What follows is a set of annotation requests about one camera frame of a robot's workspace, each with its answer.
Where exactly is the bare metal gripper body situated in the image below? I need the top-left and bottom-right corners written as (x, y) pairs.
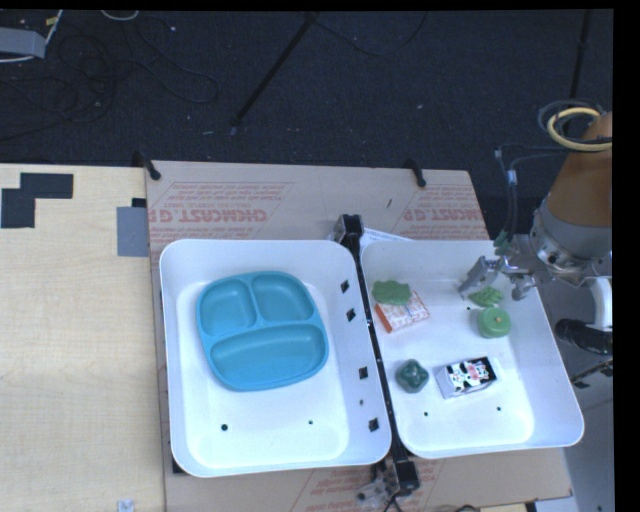
top-left (499, 230), bottom-right (613, 289)

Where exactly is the small green leaf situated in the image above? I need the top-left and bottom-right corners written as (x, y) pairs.
top-left (467, 285), bottom-right (505, 309)

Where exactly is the light green round lid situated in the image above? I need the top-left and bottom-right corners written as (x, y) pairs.
top-left (475, 305), bottom-right (513, 340)

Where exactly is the orange and white packet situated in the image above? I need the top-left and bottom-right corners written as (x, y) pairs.
top-left (373, 290), bottom-right (432, 335)

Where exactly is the green lettuce leaf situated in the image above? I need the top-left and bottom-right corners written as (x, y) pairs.
top-left (370, 279), bottom-right (413, 306)

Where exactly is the white paper sheet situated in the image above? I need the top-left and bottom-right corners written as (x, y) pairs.
top-left (361, 227), bottom-right (416, 246)

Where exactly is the cow print carton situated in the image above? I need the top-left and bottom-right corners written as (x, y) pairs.
top-left (432, 355), bottom-right (503, 401)

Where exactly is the thin black rod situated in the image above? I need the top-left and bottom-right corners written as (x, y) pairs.
top-left (345, 233), bottom-right (412, 467)

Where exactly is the dark green pepper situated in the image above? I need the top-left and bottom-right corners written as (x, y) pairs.
top-left (395, 358), bottom-right (431, 395)

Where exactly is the white plastic tray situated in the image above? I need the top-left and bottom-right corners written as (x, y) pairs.
top-left (359, 239), bottom-right (586, 460)
top-left (158, 237), bottom-right (393, 479)

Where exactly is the brown cardboard board red print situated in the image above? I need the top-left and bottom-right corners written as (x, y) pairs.
top-left (144, 159), bottom-right (574, 512)

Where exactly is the blue divided plate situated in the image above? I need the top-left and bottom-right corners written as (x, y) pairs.
top-left (195, 270), bottom-right (330, 393)

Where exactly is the black cylinder on white bracket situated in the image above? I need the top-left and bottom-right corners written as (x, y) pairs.
top-left (554, 275), bottom-right (613, 357)

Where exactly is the black block with thin wires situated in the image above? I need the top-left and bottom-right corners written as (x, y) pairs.
top-left (328, 213), bottom-right (365, 247)
top-left (388, 456), bottom-right (420, 497)

